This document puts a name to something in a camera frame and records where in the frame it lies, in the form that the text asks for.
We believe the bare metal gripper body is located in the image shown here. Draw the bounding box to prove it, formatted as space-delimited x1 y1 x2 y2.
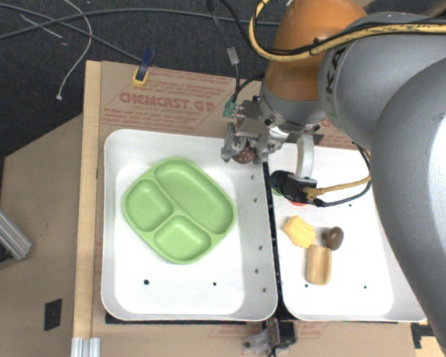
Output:
225 97 294 153

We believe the brown round toy biscuit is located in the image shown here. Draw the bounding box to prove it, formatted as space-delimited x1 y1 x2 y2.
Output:
234 145 258 166

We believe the green divided plate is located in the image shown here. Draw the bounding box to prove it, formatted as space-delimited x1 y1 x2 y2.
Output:
116 152 243 271

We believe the brown cardboard board red print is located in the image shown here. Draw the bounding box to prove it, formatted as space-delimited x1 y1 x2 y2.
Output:
72 59 444 357

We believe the yellow ridged toy crisp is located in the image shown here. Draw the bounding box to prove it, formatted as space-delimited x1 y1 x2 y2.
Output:
281 213 319 251

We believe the brown egg-shaped toy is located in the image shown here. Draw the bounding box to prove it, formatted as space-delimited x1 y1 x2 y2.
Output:
319 224 346 252

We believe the tan toy bread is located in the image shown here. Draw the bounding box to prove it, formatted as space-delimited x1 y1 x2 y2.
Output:
303 243 336 287

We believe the white plastic tray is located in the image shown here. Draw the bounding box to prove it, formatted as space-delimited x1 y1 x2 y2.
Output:
87 126 294 337
250 137 444 334

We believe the black cylinder on white bracket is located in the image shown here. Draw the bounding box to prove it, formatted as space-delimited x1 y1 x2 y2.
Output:
267 130 326 206

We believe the black block with thin wires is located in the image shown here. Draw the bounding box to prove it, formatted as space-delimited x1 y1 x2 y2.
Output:
276 319 298 347

